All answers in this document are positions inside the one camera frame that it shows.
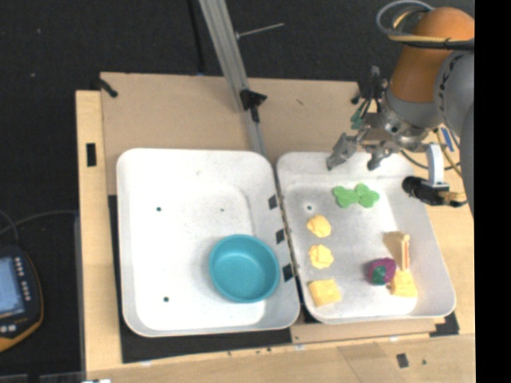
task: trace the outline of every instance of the black clamp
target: black clamp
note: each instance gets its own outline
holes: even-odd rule
[[[260,122],[259,112],[257,108],[267,99],[262,93],[255,93],[250,89],[243,89],[240,92],[241,102],[245,111],[250,109],[252,120],[256,123]]]

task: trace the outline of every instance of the black floor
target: black floor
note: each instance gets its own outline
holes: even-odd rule
[[[227,0],[249,77],[353,81],[371,65],[390,76],[400,47],[374,16],[393,0]],[[423,0],[475,15],[475,0]],[[219,75],[197,1],[207,75]],[[0,0],[0,210],[14,220],[78,209],[73,95],[100,71],[196,73],[186,0]],[[0,229],[7,225],[1,221]],[[0,376],[81,368],[73,216],[19,227],[45,294],[46,319],[0,353]],[[12,243],[14,233],[0,235]]]

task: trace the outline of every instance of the white tray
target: white tray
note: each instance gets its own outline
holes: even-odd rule
[[[214,288],[208,256],[248,234],[289,266],[271,165],[254,152],[132,149],[117,162],[121,293],[137,334],[176,336],[275,330],[299,315],[294,278],[269,298],[230,302]]]
[[[355,153],[329,172],[328,156],[321,152],[288,153],[277,165],[297,275],[312,316],[323,323],[337,324],[449,314],[455,305],[454,289],[426,207],[401,188],[402,180],[414,174],[410,164],[400,156],[392,156],[370,172],[366,168],[370,155]],[[380,200],[371,208],[358,204],[341,208],[332,189],[354,188],[358,183],[377,191]],[[330,221],[330,236],[319,239],[306,228],[309,218],[316,214]],[[364,266],[374,259],[391,257],[382,241],[387,231],[410,234],[410,270],[418,288],[417,298],[393,296],[385,286],[367,281]],[[335,261],[329,268],[318,270],[310,263],[308,250],[318,243],[332,250]],[[316,307],[307,285],[325,278],[335,279],[343,298]]]

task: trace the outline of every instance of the yellow and black device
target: yellow and black device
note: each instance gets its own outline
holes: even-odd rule
[[[42,292],[32,261],[18,246],[0,246],[0,352],[42,323]]]

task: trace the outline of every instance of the blue bowl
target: blue bowl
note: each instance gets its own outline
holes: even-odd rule
[[[229,235],[209,255],[215,288],[235,302],[257,302],[279,285],[279,261],[269,246],[250,235]]]

